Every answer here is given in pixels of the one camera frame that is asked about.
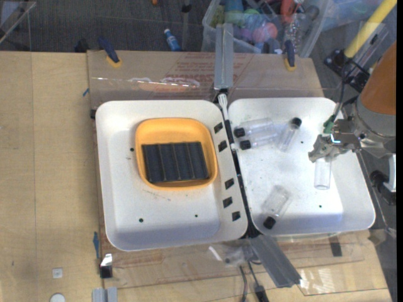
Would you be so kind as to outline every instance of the clear plastic vial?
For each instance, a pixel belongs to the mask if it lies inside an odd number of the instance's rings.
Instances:
[[[273,128],[273,121],[270,118],[261,118],[258,120],[247,121],[239,125],[234,130],[237,138],[246,137],[253,133],[268,131]]]
[[[277,143],[277,146],[281,151],[286,152],[290,148],[295,135],[299,131],[301,123],[302,121],[300,118],[293,118],[288,122]]]
[[[271,127],[265,131],[249,135],[247,140],[241,141],[239,145],[242,150],[247,150],[249,148],[257,148],[262,145],[273,143],[276,138],[277,129],[274,125],[271,125]]]
[[[318,190],[328,190],[332,172],[332,159],[330,157],[318,158],[315,161],[314,187]]]
[[[263,226],[272,229],[280,215],[284,214],[291,202],[291,193],[282,186],[274,186],[262,204],[262,213],[266,215]]]

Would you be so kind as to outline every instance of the metal bracket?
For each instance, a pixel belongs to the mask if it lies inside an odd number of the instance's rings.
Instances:
[[[112,273],[112,254],[106,254],[105,258],[99,265],[99,274],[102,279],[109,279],[113,277]]]
[[[116,287],[93,289],[92,302],[118,302],[118,289]]]

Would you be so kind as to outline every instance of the yellow pole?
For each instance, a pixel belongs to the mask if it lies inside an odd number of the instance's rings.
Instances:
[[[393,7],[397,4],[397,0],[383,0],[375,12],[370,16],[368,21],[363,25],[361,30],[355,36],[353,41],[344,50],[345,56],[353,58],[357,51],[362,47],[370,35],[377,29],[379,24],[386,18]]]

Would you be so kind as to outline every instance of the black vial cap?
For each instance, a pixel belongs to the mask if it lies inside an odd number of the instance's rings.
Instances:
[[[242,150],[247,150],[251,148],[251,142],[249,140],[241,141],[240,146]]]
[[[273,217],[269,216],[264,221],[263,226],[266,227],[267,229],[272,229],[273,226],[275,225],[275,223],[276,223],[276,220]]]
[[[297,125],[298,127],[300,127],[302,124],[302,120],[300,118],[293,118],[291,120],[291,124],[294,124],[294,125]]]
[[[244,136],[245,136],[245,129],[243,129],[243,128],[236,128],[236,129],[234,130],[234,135],[235,135],[237,138],[244,137]]]

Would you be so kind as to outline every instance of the black hole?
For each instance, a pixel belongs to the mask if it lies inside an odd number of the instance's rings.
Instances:
[[[231,178],[225,182],[225,188],[228,189],[234,184],[234,178]]]
[[[217,125],[214,127],[214,132],[215,132],[215,133],[218,133],[222,128],[223,128],[222,122],[220,122],[219,124],[217,124]]]
[[[219,144],[219,152],[223,151],[223,149],[225,149],[227,147],[227,142],[226,141],[222,141]]]
[[[241,213],[239,211],[235,211],[232,213],[232,221],[236,221],[241,217]]]
[[[222,201],[222,204],[224,205],[224,208],[228,207],[230,204],[232,204],[232,197],[225,198]]]

